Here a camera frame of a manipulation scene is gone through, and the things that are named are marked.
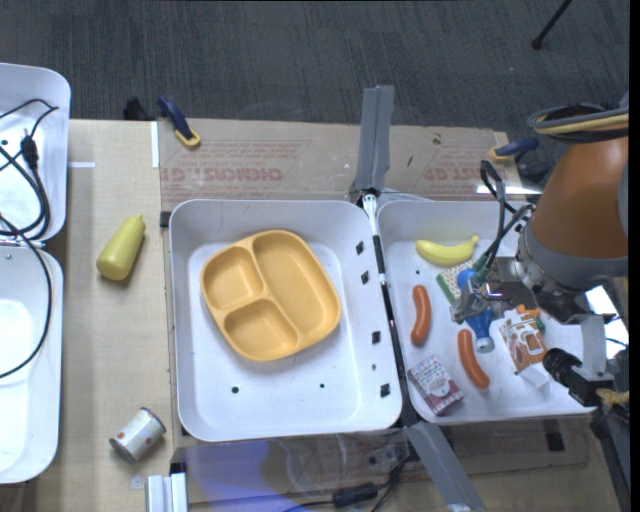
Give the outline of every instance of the yellow cable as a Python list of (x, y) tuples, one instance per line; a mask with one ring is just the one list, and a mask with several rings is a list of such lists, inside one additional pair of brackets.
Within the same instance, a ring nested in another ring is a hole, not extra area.
[(621, 393), (607, 388), (596, 389), (596, 394), (602, 400), (604, 405), (626, 404), (629, 401), (629, 391)]
[(585, 130), (593, 130), (595, 128), (602, 128), (604, 126), (611, 126), (616, 123), (628, 123), (629, 114), (620, 114), (618, 116), (605, 117), (603, 119), (591, 119), (589, 121), (582, 121), (580, 123), (563, 124), (560, 126), (550, 126), (548, 128), (534, 128), (538, 133), (545, 135), (555, 135), (558, 133), (569, 133)]

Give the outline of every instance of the snack package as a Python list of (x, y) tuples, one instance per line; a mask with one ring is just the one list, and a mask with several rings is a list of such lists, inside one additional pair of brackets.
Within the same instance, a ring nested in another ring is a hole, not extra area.
[(536, 388), (542, 388), (549, 382), (549, 374), (542, 366), (547, 347), (536, 321), (537, 315), (534, 311), (520, 313), (517, 310), (506, 315), (499, 330), (513, 364), (522, 377)]
[(436, 416), (464, 398), (458, 385), (433, 355), (411, 368), (408, 377)]
[(460, 298), (460, 288), (458, 287), (458, 274), (463, 270), (473, 267), (473, 261), (468, 260), (460, 265), (447, 268), (436, 276), (436, 282), (442, 289), (444, 296), (453, 304)]

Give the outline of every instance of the tripod leg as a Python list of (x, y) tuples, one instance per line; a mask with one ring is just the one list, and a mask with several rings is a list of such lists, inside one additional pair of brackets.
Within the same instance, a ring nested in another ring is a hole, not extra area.
[(549, 22), (542, 29), (542, 31), (540, 32), (538, 37), (536, 37), (533, 41), (531, 41), (531, 46), (533, 47), (534, 50), (539, 50), (540, 49), (540, 47), (542, 46), (542, 40), (549, 33), (549, 31), (553, 28), (553, 26), (556, 24), (556, 21), (558, 21), (560, 16), (562, 16), (562, 13), (567, 9), (567, 7), (569, 7), (569, 4), (571, 2), (572, 2), (572, 0), (564, 0), (564, 2), (562, 2), (562, 5), (556, 11), (556, 13), (551, 17)]

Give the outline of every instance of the gray carpet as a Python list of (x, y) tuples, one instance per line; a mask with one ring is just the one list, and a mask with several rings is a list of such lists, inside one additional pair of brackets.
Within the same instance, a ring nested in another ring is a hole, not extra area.
[[(175, 2), (0, 0), (0, 61), (54, 69), (72, 117), (159, 115), (359, 123), (362, 90), (396, 88), (394, 124), (486, 127), (629, 88), (630, 0)], [(564, 148), (541, 140), (537, 159)]]

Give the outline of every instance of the gray metal bar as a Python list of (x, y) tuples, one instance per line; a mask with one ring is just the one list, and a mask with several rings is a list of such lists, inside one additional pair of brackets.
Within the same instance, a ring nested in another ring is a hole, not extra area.
[(352, 193), (384, 188), (384, 174), (389, 169), (389, 132), (395, 89), (377, 85), (364, 90), (360, 122), (360, 152)]
[(451, 512), (486, 510), (440, 427), (419, 422), (406, 433)]

